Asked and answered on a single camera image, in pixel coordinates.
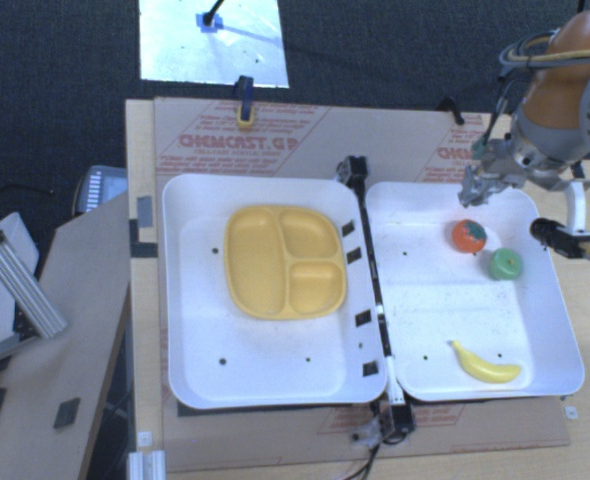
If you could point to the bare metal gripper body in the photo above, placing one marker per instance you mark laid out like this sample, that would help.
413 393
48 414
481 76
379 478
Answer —
506 162

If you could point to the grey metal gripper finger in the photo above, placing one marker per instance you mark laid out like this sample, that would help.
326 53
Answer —
490 191
467 188

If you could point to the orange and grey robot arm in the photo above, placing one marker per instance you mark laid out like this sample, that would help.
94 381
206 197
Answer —
565 93

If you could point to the orange toy tomato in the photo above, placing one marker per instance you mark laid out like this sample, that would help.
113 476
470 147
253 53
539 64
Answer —
469 236

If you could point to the green toy apple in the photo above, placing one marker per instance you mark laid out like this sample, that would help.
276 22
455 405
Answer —
505 264

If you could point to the white plastic tray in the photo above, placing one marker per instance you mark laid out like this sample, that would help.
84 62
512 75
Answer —
440 308
265 358

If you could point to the thin black and white rod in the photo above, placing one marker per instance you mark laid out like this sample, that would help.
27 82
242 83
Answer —
373 273

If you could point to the brown cardboard board red print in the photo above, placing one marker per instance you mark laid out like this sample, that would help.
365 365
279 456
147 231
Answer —
305 138

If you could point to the yellow banana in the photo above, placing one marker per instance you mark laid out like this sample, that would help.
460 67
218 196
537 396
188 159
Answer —
485 368

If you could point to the yellow divided plate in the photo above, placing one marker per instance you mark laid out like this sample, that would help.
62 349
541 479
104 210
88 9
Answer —
285 262

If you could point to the black cylinder on white bracket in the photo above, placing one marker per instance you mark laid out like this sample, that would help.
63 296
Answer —
560 228

